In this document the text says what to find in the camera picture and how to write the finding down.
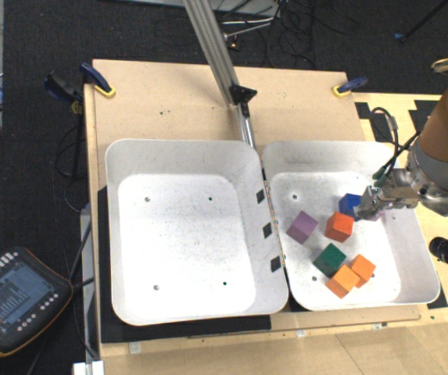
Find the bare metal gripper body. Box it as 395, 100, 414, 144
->
365, 168, 448, 217

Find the blue cube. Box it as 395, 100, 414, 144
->
338, 192, 365, 222

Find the red-orange cube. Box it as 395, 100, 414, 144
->
324, 212, 355, 244

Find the white plastic tray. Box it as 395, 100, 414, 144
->
105, 137, 290, 327
261, 140, 442, 313

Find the orange cube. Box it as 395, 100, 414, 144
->
325, 264, 361, 300
348, 254, 377, 289

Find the green cube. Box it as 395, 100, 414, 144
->
312, 242, 347, 278

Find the purple cube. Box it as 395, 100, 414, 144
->
285, 210, 320, 245

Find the pale wood board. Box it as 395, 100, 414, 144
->
91, 59, 422, 332

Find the black cylinder on white bracket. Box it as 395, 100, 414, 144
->
428, 205, 448, 277

